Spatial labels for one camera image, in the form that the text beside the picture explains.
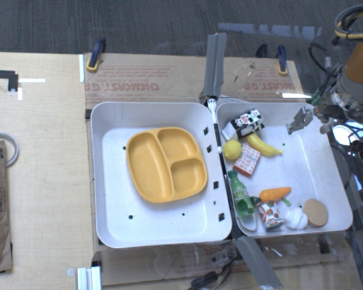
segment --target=metal ring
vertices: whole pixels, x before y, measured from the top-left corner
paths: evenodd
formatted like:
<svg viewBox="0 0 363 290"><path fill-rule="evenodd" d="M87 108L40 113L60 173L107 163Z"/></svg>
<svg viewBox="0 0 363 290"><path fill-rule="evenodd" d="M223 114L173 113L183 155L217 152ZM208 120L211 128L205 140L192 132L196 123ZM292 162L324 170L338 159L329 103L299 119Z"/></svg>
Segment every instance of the metal ring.
<svg viewBox="0 0 363 290"><path fill-rule="evenodd" d="M9 161L6 164L6 167L10 167L12 164L15 163L15 161L17 160L17 158L19 156L19 146L18 146L17 142L15 141L15 139L7 133L0 132L0 139L9 141L15 147L15 153L13 154L12 158L9 159Z"/></svg>

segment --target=white hinge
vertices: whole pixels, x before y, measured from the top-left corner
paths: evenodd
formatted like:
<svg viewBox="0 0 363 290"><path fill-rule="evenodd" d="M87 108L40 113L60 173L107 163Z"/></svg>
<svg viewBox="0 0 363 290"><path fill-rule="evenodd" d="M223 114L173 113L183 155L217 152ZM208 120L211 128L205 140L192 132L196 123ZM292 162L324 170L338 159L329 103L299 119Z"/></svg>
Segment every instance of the white hinge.
<svg viewBox="0 0 363 290"><path fill-rule="evenodd" d="M78 268L77 290L102 290L101 267Z"/></svg>

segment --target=wooden table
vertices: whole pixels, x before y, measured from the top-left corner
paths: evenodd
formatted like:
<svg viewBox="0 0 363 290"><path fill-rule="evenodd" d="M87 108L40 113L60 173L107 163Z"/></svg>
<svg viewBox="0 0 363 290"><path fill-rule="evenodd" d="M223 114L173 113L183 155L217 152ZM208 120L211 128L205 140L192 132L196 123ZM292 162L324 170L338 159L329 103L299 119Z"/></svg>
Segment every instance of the wooden table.
<svg viewBox="0 0 363 290"><path fill-rule="evenodd" d="M13 268L0 274L0 289L75 289L70 273L90 266L95 239L79 56L0 53L0 69L16 71L19 78L46 79L24 83L22 101L0 80L0 131L12 135L20 148L8 169ZM285 288L361 289L344 235L336 240L343 261L275 269ZM109 288L186 289L189 282ZM250 272L232 274L223 289L231 286L259 289Z"/></svg>

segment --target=white plastic tray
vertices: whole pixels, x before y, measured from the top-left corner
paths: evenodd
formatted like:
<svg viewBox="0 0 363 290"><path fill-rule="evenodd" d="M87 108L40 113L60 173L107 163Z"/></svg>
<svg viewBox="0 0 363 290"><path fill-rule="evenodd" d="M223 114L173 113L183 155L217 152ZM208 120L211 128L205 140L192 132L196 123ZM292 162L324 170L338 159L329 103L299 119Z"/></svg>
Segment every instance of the white plastic tray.
<svg viewBox="0 0 363 290"><path fill-rule="evenodd" d="M153 204L137 193L124 147L138 132L170 126L184 128L195 138L206 163L208 183L190 198ZM206 107L198 103L101 103L91 113L91 132L96 227L105 245L128 248L228 237L232 223L226 187Z"/></svg>
<svg viewBox="0 0 363 290"><path fill-rule="evenodd" d="M294 206L304 205L305 201L315 198L328 210L329 219L323 227L308 225L304 230L292 230L283 225L266 231L257 216L257 229L249 220L238 221L238 226L245 234L254 237L273 237L292 234L344 231L352 224L353 215L338 168L333 157L327 135L320 134L321 123L317 118L304 129L288 134L286 125L302 106L312 108L307 103L223 103L217 109L219 128L251 109L257 109L264 118L265 128L258 135L262 140L282 149L283 154L265 157L259 162L250 178L238 174L246 185L250 195L258 196L263 189L284 187L292 188L286 198ZM222 136L222 145L226 139ZM227 169L233 163L226 162ZM282 201L277 202L283 215L289 209Z"/></svg>

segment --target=red and white box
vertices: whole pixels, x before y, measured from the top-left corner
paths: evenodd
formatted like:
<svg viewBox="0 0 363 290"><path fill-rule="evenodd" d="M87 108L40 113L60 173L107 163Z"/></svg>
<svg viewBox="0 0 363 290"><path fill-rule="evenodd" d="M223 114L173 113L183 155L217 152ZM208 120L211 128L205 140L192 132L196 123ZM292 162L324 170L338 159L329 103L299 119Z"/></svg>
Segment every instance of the red and white box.
<svg viewBox="0 0 363 290"><path fill-rule="evenodd" d="M233 170L236 170L238 173L246 175L247 177L252 176L260 155L261 153L259 151L255 150L250 145L243 143L242 153L232 167Z"/></svg>

